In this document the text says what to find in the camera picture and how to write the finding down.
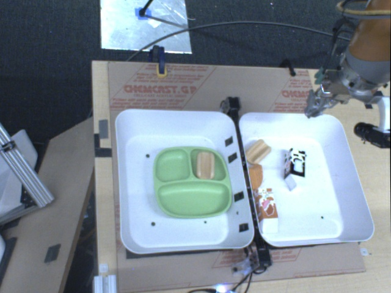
metal sheet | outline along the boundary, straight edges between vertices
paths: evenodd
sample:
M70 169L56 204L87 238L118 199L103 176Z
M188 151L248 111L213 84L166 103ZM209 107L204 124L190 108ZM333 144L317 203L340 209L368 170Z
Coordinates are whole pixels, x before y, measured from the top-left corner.
M140 18L137 9L148 0L101 0L101 47L103 49L140 50L148 43L188 27L185 0L154 0L147 14ZM191 53L189 33L159 42L166 52Z

wooden table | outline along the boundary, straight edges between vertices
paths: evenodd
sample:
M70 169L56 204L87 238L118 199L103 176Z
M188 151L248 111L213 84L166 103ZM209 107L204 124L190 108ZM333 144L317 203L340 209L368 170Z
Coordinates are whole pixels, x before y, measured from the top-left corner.
M108 62L93 63L93 115L96 136L100 133L102 120L110 121L108 64ZM232 78L240 77L237 75L238 70L243 77L246 77L256 69L236 67L236 74ZM280 76L287 73L284 69L265 68L263 70L274 73L275 81L279 81ZM309 73L313 77L315 71L310 70ZM228 76L225 77L225 82L230 82L230 79ZM389 92L388 88L384 93L389 95ZM375 223L374 236L361 244L361 247L368 252L368 255L364 257L367 271L327 277L258 281L251 284L249 292L387 292L391 287L390 150L381 150L373 145L363 144L353 133L354 125L360 121L378 125L377 107L375 106L373 110L366 110L362 103L352 100L348 105L336 106L327 113L337 117L343 124ZM110 127L110 122L106 122L105 125ZM110 149L112 146L111 138L110 129L105 137L97 138L98 147L103 152L101 156L95 158L98 262L102 276L117 274L112 159L104 155L104 149ZM184 293L188 291L189 288L159 292Z

green divided plate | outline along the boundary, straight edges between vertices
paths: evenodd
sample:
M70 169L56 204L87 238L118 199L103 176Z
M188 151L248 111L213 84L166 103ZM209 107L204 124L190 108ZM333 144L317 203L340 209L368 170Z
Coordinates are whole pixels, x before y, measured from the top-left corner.
M197 155L214 154L214 178L199 179ZM209 148L182 146L161 151L153 166L155 194L160 208L179 218L217 216L231 206L232 188L222 156Z

wooden block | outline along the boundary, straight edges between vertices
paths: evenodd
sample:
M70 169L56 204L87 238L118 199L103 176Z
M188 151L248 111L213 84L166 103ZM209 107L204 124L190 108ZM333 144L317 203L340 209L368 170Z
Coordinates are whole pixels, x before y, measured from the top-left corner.
M214 178L214 154L212 152L198 153L197 177L200 179Z
M255 164L249 168L251 188L258 189L263 180L263 168L261 165Z
M257 164L271 152L271 147L265 141L256 141L247 151L246 159L250 164Z

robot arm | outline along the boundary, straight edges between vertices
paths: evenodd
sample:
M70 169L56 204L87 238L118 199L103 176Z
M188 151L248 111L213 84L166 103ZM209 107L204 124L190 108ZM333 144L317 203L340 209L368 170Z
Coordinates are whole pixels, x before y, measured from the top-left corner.
M380 125L359 123L355 133L382 148L390 148L390 98L378 91L390 81L390 9L391 0L369 0L364 11L368 15L356 16L363 19L356 27L340 68L326 70L320 88L310 91L305 108L310 118L338 103L346 104L351 98L364 104L377 104Z

